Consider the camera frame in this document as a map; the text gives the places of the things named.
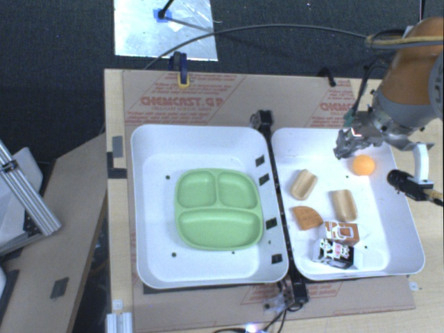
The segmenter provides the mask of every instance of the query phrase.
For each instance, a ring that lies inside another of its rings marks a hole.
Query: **silver reflective sheet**
[[[116,55],[158,57],[182,42],[213,32],[210,0],[175,0],[168,9],[175,22],[159,22],[154,11],[167,1],[114,0]],[[217,61],[214,36],[188,44],[180,52],[192,60]]]

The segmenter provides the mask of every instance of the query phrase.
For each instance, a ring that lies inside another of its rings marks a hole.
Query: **green plate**
[[[247,248],[264,230],[255,183],[240,171],[225,169],[182,174],[176,184],[175,219],[183,241],[205,250]]]

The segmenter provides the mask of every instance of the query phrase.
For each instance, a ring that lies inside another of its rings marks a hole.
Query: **yellow clip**
[[[180,72],[178,73],[178,85],[180,89],[186,89],[187,87],[189,87],[189,76],[187,76],[187,83],[186,84],[182,84],[180,82]]]

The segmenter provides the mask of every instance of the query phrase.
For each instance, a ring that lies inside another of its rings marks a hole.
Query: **tan cylinder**
[[[411,29],[406,37],[442,36],[444,18],[430,17]],[[429,105],[428,82],[443,45],[400,49],[384,79],[382,94],[390,101],[405,105]]]

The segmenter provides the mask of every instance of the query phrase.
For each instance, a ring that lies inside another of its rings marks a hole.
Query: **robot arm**
[[[422,20],[405,36],[405,40],[414,40],[415,46],[407,48],[398,43],[400,50],[373,94],[372,105],[367,111],[358,112],[357,104],[350,109],[344,116],[346,129],[339,131],[334,149],[338,159],[350,157],[370,145],[381,146],[383,142],[401,151],[413,151],[415,175],[392,171],[388,182],[415,200],[432,200],[439,205],[443,203],[442,197],[437,198],[436,191],[432,191],[433,183],[427,179],[427,151],[433,144],[413,143],[409,136],[432,119],[443,119],[443,43],[423,42],[433,36],[442,39],[443,22],[442,17]]]

